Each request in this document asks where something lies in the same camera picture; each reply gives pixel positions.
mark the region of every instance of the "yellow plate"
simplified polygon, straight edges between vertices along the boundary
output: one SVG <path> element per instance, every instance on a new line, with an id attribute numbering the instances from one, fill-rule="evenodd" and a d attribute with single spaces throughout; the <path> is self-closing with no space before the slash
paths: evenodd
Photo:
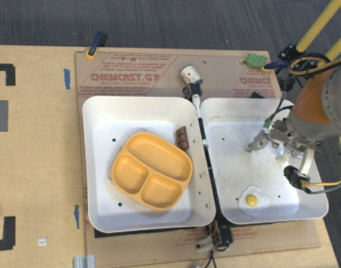
<path id="1" fill-rule="evenodd" d="M 193 173 L 190 157 L 172 143 L 148 132 L 123 145 L 111 170 L 115 186 L 155 210 L 177 203 Z"/>

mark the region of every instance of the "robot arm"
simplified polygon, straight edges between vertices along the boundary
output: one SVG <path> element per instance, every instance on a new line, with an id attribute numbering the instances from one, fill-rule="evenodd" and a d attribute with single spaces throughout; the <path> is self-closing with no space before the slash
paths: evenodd
<path id="1" fill-rule="evenodd" d="M 288 166 L 284 169 L 284 175 L 295 188 L 314 193 L 308 189 L 309 186 L 341 185 L 341 181 L 311 183 L 307 175 L 314 159 L 314 152 L 318 149 L 320 142 L 331 136 L 341 137 L 341 60 L 326 61 L 324 66 L 313 69 L 311 72 L 299 73 L 293 70 L 298 60 L 303 60 L 303 58 L 291 63 L 291 73 L 297 76 L 311 75 L 310 79 L 303 87 L 294 106 L 279 108 L 279 105 L 274 114 L 265 122 L 264 127 L 268 128 L 269 125 L 269 133 L 261 130 L 254 141 L 248 144 L 246 150 L 248 152 L 260 150 L 271 142 L 273 146 L 284 147 L 284 153 L 280 158 L 282 162 L 285 162 L 289 156 L 302 155 L 300 168 Z M 273 122 L 275 115 L 283 109 L 290 109 L 287 118 Z"/>

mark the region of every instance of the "fried egg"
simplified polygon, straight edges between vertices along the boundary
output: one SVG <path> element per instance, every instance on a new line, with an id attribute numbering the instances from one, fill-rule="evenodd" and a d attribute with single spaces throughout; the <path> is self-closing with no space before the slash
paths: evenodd
<path id="1" fill-rule="evenodd" d="M 259 216 L 270 203 L 268 196 L 257 186 L 250 185 L 238 198 L 238 206 L 246 215 Z"/>

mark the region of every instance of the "egg yolk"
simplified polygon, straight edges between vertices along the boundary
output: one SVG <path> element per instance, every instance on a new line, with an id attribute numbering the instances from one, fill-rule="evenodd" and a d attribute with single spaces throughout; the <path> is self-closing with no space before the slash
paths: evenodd
<path id="1" fill-rule="evenodd" d="M 255 195 L 253 194 L 248 194 L 246 196 L 246 203 L 250 206 L 250 207 L 255 207 L 258 203 L 258 199 Z"/>

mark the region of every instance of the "metal bracket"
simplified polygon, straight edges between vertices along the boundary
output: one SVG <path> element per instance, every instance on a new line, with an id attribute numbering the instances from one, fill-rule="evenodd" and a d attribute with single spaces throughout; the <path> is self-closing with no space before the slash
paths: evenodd
<path id="1" fill-rule="evenodd" d="M 311 167 L 311 163 L 314 160 L 315 151 L 308 148 L 303 154 L 302 163 L 300 164 L 299 173 L 307 175 Z"/>
<path id="2" fill-rule="evenodd" d="M 73 259 L 73 268 L 96 268 L 96 259 L 94 255 L 75 256 Z"/>
<path id="3" fill-rule="evenodd" d="M 264 147 L 267 146 L 267 144 L 268 144 L 267 134 L 262 129 L 253 139 L 253 142 L 247 145 L 247 148 L 245 150 L 251 153 L 252 151 L 263 149 Z"/>

